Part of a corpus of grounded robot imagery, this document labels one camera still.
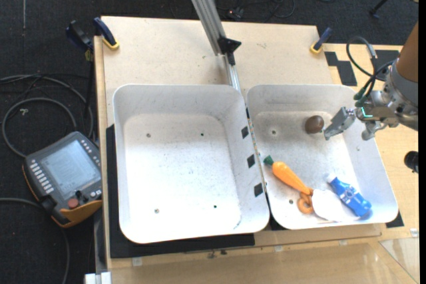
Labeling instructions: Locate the white plastic tray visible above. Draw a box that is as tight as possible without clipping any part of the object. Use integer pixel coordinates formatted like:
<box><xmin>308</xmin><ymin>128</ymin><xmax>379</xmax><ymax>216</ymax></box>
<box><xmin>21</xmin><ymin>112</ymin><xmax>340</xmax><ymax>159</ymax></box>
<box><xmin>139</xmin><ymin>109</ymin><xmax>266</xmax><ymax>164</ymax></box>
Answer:
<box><xmin>112</xmin><ymin>83</ymin><xmax>271</xmax><ymax>245</ymax></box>
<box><xmin>246</xmin><ymin>83</ymin><xmax>399</xmax><ymax>231</ymax></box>

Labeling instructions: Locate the brown kiwi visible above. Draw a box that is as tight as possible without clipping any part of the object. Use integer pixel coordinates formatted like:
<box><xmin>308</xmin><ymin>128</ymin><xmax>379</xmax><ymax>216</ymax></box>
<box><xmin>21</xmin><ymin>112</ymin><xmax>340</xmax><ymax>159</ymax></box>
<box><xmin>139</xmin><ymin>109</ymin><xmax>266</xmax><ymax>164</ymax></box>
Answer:
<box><xmin>304</xmin><ymin>114</ymin><xmax>325</xmax><ymax>135</ymax></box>

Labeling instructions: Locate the orange carrot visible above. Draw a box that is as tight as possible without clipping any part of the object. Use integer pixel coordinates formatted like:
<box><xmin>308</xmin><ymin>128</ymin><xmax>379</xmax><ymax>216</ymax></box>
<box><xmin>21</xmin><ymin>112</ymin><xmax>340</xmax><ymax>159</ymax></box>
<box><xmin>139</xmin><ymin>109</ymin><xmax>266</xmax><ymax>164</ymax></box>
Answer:
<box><xmin>263</xmin><ymin>155</ymin><xmax>314</xmax><ymax>196</ymax></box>

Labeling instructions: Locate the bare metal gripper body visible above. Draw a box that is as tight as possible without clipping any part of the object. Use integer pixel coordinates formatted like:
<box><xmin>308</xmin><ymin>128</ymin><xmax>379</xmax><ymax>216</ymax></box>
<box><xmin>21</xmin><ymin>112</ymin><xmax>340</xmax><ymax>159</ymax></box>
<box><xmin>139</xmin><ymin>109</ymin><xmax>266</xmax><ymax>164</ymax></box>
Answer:
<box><xmin>354</xmin><ymin>82</ymin><xmax>419</xmax><ymax>131</ymax></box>

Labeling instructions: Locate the thin black and white rod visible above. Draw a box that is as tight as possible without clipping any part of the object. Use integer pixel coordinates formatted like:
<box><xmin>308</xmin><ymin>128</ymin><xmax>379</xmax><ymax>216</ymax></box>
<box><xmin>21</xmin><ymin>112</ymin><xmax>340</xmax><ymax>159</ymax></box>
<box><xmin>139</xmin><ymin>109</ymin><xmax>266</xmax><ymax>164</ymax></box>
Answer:
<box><xmin>244</xmin><ymin>104</ymin><xmax>269</xmax><ymax>200</ymax></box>

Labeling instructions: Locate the orange-brown pretzel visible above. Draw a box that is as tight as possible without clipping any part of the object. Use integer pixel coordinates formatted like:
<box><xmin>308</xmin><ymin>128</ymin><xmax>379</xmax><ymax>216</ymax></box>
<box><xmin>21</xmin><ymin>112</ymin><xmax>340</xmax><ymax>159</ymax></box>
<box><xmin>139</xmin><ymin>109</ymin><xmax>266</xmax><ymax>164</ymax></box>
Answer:
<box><xmin>296</xmin><ymin>189</ymin><xmax>315</xmax><ymax>215</ymax></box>

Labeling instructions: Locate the blue bottle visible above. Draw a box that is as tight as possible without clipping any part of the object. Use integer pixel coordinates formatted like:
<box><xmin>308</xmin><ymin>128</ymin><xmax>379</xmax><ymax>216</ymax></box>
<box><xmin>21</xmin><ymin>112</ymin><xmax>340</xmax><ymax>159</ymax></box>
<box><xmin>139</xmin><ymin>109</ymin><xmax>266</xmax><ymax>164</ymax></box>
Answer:
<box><xmin>323</xmin><ymin>173</ymin><xmax>373</xmax><ymax>218</ymax></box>

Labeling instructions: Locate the white packet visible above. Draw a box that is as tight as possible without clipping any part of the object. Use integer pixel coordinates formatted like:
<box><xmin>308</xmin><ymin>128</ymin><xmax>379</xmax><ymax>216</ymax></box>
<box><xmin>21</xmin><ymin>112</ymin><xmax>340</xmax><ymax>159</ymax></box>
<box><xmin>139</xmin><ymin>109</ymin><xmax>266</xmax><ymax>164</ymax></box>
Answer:
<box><xmin>310</xmin><ymin>188</ymin><xmax>361</xmax><ymax>222</ymax></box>

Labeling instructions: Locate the pale wood board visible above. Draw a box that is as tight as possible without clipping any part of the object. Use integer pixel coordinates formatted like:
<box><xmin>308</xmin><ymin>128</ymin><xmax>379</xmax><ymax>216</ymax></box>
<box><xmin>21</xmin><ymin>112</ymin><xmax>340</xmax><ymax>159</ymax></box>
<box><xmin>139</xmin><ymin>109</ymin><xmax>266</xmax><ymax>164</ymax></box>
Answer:
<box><xmin>99</xmin><ymin>15</ymin><xmax>383</xmax><ymax>271</ymax></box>

